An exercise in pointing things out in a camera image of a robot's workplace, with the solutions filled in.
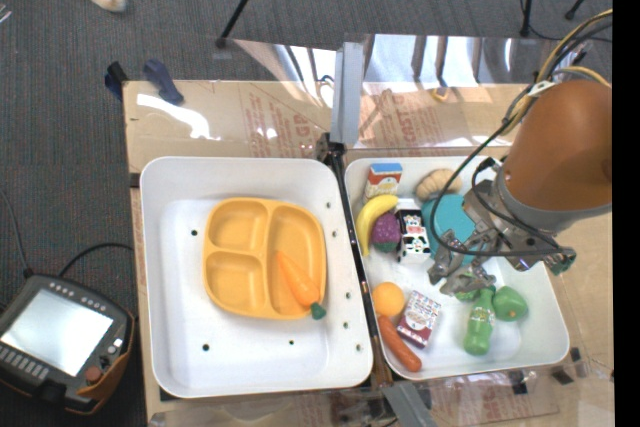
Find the table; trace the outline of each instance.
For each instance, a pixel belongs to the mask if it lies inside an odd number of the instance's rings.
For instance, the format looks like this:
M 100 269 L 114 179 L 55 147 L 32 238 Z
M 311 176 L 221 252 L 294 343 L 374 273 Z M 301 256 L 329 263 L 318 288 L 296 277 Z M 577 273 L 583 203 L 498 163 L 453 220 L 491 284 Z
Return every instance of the table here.
M 443 46 L 439 37 L 393 37 L 391 45 L 380 35 L 358 41 L 363 42 L 366 72 L 359 93 L 359 140 L 348 145 L 347 161 L 371 155 L 465 155 L 469 140 L 493 131 L 496 120 L 526 84 L 531 67 L 548 51 L 544 42 L 446 38 L 447 60 L 437 52 Z M 500 59 L 495 57 L 501 58 L 506 47 L 512 61 L 520 63 L 510 71 L 496 65 Z M 417 48 L 422 59 L 416 59 Z M 408 53 L 405 62 L 394 58 L 394 52 L 401 51 Z M 325 93 L 340 86 L 334 76 L 339 55 L 340 51 L 231 40 L 214 55 L 221 75 L 230 78 L 176 80 L 185 97 L 180 106 L 159 100 L 157 88 L 148 81 L 122 84 L 150 425 L 234 426 L 249 420 L 260 426 L 360 425 L 363 418 L 387 425 L 394 419 L 380 391 L 367 386 L 175 399 L 159 388 L 150 360 L 143 216 L 137 188 L 140 172 L 146 163 L 164 155 L 314 158 L 316 144 L 335 121 L 331 95 Z M 443 92 L 443 77 L 444 100 L 433 94 L 437 88 Z M 403 107 L 397 107 L 398 102 L 395 108 L 386 104 L 389 95 L 402 99 Z M 269 129 L 277 137 L 268 137 Z M 467 142 L 460 143 L 460 138 Z M 442 146 L 442 141 L 449 143 Z M 509 142 L 507 138 L 502 148 L 491 151 L 503 151 Z M 580 221 L 557 240 L 578 254 L 572 268 L 552 280 L 572 351 L 561 364 L 550 367 L 417 383 L 437 425 L 497 421 L 506 426 L 614 425 L 612 215 Z

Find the sausage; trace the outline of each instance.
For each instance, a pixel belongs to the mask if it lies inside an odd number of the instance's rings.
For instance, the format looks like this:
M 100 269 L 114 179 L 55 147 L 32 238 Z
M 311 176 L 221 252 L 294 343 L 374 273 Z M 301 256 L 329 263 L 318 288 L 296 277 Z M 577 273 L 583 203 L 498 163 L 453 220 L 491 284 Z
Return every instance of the sausage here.
M 414 354 L 409 346 L 404 342 L 396 326 L 386 315 L 378 316 L 378 327 L 380 336 L 391 352 L 400 360 L 400 363 L 410 372 L 417 372 L 422 368 L 422 360 Z

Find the display screen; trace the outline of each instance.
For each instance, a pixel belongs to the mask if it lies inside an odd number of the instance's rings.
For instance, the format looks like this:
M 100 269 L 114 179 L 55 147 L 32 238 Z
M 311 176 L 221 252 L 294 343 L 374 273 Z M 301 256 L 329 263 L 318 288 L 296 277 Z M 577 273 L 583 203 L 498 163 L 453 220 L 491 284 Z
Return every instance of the display screen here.
M 39 290 L 0 340 L 76 376 L 113 319 Z

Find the toy banana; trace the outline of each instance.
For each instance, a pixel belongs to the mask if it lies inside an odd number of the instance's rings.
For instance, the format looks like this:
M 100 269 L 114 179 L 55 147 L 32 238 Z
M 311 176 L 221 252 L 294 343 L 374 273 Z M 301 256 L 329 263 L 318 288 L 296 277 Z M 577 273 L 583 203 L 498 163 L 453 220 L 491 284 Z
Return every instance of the toy banana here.
M 381 194 L 367 201 L 356 218 L 356 236 L 362 256 L 369 256 L 369 238 L 376 219 L 398 204 L 398 196 Z

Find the orange divided plate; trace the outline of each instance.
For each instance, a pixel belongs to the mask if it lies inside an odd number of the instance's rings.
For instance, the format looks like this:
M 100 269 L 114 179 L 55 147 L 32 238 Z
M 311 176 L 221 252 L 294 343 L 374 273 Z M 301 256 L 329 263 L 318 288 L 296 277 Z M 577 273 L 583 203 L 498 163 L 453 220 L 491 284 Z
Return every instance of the orange divided plate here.
M 322 226 L 306 209 L 263 198 L 228 198 L 207 219 L 202 260 L 205 289 L 221 308 L 249 317 L 296 319 L 309 314 L 278 268 L 276 251 L 292 258 L 324 297 Z

